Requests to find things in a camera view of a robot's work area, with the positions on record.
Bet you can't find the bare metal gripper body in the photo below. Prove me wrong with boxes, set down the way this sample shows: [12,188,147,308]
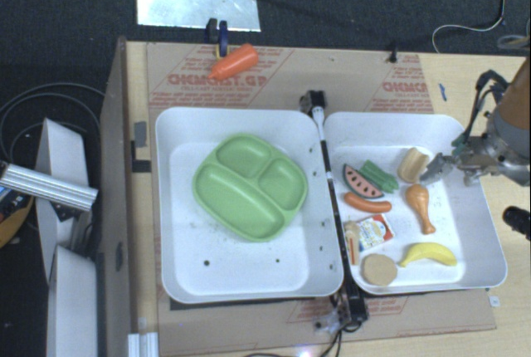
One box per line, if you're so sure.
[453,135,531,187]

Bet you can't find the tan hot dog bun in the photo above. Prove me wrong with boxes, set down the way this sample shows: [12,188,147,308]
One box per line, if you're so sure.
[397,146,431,185]

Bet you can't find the orange chicken drumstick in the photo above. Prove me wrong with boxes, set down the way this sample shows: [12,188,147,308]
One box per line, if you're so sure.
[404,183,437,236]

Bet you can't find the green beans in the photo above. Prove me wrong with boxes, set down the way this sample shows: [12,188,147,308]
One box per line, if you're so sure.
[358,159,400,195]

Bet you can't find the white plastic tray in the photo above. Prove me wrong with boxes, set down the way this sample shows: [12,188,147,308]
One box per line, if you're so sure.
[154,105,346,305]
[323,110,509,296]

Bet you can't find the orange sausage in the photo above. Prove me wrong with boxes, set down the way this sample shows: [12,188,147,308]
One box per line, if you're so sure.
[343,191,393,214]

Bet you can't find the red watermelon slice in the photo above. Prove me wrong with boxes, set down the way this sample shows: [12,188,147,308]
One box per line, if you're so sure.
[342,163,386,200]

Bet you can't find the yellow banana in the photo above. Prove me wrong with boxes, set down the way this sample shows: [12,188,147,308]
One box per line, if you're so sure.
[398,242,459,269]

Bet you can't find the white and red carton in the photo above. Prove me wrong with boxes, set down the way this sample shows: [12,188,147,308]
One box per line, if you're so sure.
[355,213,396,253]

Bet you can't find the thin black and white rod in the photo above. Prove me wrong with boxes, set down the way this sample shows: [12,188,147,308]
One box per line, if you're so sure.
[313,105,354,298]

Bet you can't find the beige fries packet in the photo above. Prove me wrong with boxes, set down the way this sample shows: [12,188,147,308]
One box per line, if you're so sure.
[343,220,362,267]

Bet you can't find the tan round biscuit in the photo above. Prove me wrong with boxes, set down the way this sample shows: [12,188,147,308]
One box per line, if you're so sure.
[359,252,399,287]

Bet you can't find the brown cardboard board red print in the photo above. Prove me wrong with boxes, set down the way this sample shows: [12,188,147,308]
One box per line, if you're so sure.
[145,42,498,357]

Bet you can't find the green divided plate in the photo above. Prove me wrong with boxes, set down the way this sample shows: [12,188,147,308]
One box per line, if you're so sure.
[191,132,309,243]

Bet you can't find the orange carrot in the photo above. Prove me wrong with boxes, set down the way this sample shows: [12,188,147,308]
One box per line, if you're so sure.
[207,42,260,81]

